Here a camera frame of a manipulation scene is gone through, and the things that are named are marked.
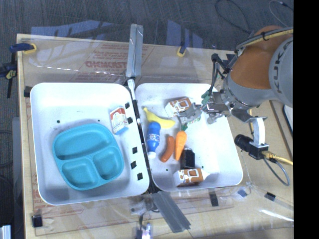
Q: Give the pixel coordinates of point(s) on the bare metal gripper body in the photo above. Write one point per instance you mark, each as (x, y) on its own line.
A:
(218, 106)

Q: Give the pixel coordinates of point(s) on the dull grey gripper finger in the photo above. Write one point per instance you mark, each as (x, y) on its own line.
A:
(184, 119)
(195, 109)

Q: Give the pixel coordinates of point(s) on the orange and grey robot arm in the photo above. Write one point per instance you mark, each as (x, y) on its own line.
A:
(254, 66)

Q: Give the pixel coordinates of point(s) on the white and green packet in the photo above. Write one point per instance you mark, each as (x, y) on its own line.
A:
(194, 119)

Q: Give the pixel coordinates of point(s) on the brown and white carton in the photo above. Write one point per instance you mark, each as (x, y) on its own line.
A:
(189, 177)
(178, 104)

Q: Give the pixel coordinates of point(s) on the orange carrot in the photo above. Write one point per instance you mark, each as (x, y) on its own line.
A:
(180, 143)

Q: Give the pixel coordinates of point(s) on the yellow banana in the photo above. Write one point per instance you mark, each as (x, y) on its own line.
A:
(159, 121)

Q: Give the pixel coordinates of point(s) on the orange sausage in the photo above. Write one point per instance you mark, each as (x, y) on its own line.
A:
(168, 149)

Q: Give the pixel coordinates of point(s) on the blue and white bottle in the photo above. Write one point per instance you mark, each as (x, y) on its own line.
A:
(152, 138)

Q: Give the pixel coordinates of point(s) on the black carton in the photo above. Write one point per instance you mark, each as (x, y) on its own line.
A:
(188, 158)

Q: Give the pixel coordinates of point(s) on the white plastic tray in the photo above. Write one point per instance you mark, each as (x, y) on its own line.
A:
(219, 153)
(74, 101)

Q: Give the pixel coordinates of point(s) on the red and white carton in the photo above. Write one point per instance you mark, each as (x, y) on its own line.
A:
(119, 119)

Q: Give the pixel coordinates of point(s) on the brown cardboard board red print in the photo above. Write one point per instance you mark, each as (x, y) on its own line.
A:
(99, 63)

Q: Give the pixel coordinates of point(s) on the blue divided plate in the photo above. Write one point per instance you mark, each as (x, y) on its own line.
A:
(84, 148)

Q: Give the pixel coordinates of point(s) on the black cylinder on white bracket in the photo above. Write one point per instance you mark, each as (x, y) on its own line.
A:
(251, 147)

